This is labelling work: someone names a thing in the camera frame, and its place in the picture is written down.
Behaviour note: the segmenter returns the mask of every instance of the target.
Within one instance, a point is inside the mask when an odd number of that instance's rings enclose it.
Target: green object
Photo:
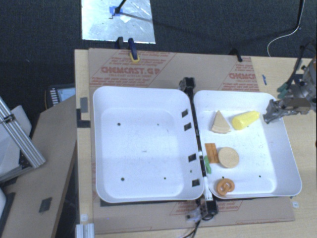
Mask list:
[[[277,95],[277,97],[279,99],[283,99],[285,97],[285,95],[287,94],[288,90],[284,89],[279,95]]]
[[[208,156],[204,156],[204,163],[205,163],[207,174],[211,174],[211,167],[210,167],[210,164],[209,164]]]
[[[287,87],[287,84],[284,83],[284,84],[282,84],[282,85],[277,89],[277,91],[278,91],[279,93],[281,93],[281,92],[283,92],[283,91],[286,89],[286,87]]]

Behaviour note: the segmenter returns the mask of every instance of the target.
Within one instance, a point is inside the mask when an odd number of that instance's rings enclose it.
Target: blue tape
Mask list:
[[[262,74],[264,85],[266,85],[266,77]]]
[[[119,16],[119,14],[114,14],[114,9],[116,9],[117,8],[117,6],[111,6],[111,7],[109,7],[109,12],[111,13],[111,15],[113,15],[113,16]]]

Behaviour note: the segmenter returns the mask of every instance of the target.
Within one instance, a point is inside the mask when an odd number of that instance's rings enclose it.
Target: gray carpet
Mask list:
[[[141,50],[267,56],[266,46],[296,25],[299,0],[151,0],[155,45]],[[316,39],[317,0],[306,0],[302,28],[271,45],[272,56],[295,57]],[[0,0],[0,96],[28,116],[44,108],[44,90],[74,81],[74,49],[113,48],[81,40],[81,0]]]

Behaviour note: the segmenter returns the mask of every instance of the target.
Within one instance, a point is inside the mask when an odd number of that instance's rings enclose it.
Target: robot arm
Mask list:
[[[302,67],[304,74],[296,74],[305,48],[301,46],[301,54],[288,81],[277,89],[280,92],[279,100],[270,100],[263,115],[266,123],[277,121],[283,116],[305,115],[311,109],[316,112],[316,56],[307,67]]]

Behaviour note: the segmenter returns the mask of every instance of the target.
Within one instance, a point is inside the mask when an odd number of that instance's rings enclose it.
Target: white cable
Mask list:
[[[269,57],[271,57],[271,55],[270,55],[270,53],[269,53],[269,47],[270,47],[270,45],[271,45],[273,42],[275,42],[275,41],[278,40],[278,39],[281,39],[281,38],[284,38],[284,37],[288,37],[288,36],[291,36],[291,35],[295,34],[295,33],[297,32],[297,30],[300,28],[300,24],[301,24],[301,20],[302,20],[302,15],[303,15],[303,11],[304,11],[304,5],[305,5],[305,0],[303,0],[303,7],[302,7],[301,15],[299,16],[299,21],[298,21],[298,25],[297,25],[296,29],[295,29],[293,32],[291,32],[290,34],[286,34],[286,35],[279,36],[279,37],[277,37],[277,38],[275,38],[275,39],[273,39],[273,40],[271,40],[271,41],[269,42],[269,44],[268,44],[267,47],[266,47],[266,51],[267,51],[267,54],[268,54]]]

